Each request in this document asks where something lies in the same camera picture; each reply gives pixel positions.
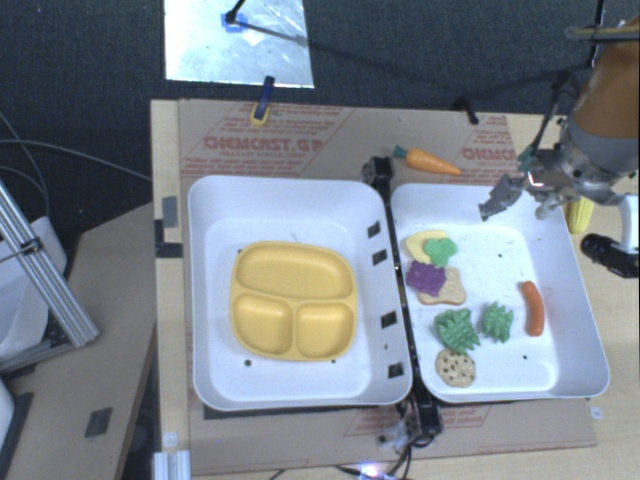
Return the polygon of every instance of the metal sheet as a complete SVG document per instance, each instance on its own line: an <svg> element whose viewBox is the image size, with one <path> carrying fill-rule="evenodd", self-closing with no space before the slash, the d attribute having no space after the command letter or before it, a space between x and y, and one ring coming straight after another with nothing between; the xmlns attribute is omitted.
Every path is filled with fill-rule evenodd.
<svg viewBox="0 0 640 480"><path fill-rule="evenodd" d="M164 0L169 80L313 88L302 0Z"/></svg>

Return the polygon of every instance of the yellow corn cob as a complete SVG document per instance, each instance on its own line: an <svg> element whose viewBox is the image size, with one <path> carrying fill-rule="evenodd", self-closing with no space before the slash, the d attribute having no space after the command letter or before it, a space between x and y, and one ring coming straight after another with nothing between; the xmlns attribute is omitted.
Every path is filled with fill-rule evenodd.
<svg viewBox="0 0 640 480"><path fill-rule="evenodd" d="M569 232L578 234L587 230L591 221L593 206L593 201L586 197L581 197L577 201L569 203Z"/></svg>

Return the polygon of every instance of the purple toy food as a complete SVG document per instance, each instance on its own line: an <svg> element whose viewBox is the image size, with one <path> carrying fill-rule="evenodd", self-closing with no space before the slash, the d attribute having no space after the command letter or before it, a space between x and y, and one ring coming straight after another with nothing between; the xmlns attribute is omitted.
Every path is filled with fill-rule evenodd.
<svg viewBox="0 0 640 480"><path fill-rule="evenodd" d="M411 268L407 272L407 285L415 288L419 292L428 293L434 297L440 293L440 288L447 280L444 268L435 265L427 265L419 261L411 262Z"/></svg>

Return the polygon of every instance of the black carpet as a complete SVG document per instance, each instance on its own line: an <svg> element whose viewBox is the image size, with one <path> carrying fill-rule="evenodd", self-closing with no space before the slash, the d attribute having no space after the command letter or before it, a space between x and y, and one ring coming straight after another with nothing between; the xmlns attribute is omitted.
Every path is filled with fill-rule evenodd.
<svg viewBox="0 0 640 480"><path fill-rule="evenodd" d="M255 87L164 78L163 0L0 0L0 110L23 139L71 147L150 173L154 98L254 99ZM589 46L563 31L594 22L597 0L303 0L316 88L275 101L541 113L556 73L584 66ZM607 0L605 24L638 13ZM0 138L9 138L0 123ZM151 200L150 184L33 148L65 246ZM44 212L15 146L0 176L24 212Z"/></svg>

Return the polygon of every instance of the carrot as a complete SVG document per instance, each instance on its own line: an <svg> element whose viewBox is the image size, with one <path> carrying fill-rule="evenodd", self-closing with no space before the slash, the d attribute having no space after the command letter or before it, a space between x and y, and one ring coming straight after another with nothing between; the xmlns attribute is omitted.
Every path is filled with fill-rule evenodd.
<svg viewBox="0 0 640 480"><path fill-rule="evenodd" d="M522 283L520 290L529 308L527 333L529 336L540 336L544 331L544 303L540 292L531 281Z"/></svg>
<svg viewBox="0 0 640 480"><path fill-rule="evenodd" d="M396 146L393 150L393 156L396 158L404 158L407 161L407 165L414 169L425 172L434 172L438 174L452 174L453 176L460 175L460 169L451 165L442 158L438 158L431 153L418 148L411 148L409 151Z"/></svg>

